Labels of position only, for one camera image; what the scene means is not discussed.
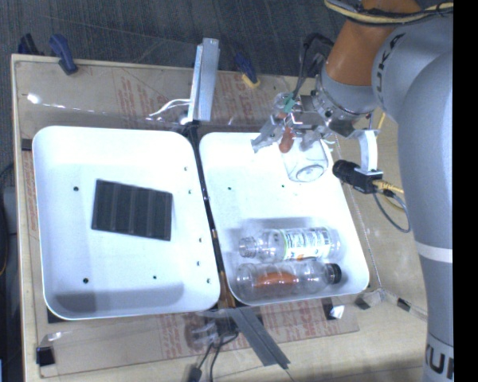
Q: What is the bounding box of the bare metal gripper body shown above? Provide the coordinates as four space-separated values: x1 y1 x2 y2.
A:
288 91 362 138

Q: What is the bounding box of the orange sausage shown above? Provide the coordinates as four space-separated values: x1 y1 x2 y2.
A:
278 127 296 154

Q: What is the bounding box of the white plastic tray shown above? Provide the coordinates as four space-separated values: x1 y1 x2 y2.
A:
31 124 222 321
198 131 370 306

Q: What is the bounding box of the clear bottle white green label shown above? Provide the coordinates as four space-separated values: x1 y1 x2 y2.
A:
237 226 343 263

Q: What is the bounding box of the clear bottle black cap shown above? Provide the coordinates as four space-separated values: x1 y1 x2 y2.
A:
234 261 343 300

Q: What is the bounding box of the black ribbed rectangular pad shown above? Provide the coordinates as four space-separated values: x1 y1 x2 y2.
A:
90 178 174 242

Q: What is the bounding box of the brown cardboard board red print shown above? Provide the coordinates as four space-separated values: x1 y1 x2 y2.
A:
14 60 362 377

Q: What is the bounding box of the black cylinder on white bracket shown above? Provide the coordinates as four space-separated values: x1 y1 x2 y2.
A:
331 128 385 195

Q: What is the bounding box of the black block with thin wires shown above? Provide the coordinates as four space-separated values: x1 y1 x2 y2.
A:
213 316 240 338
182 113 202 135

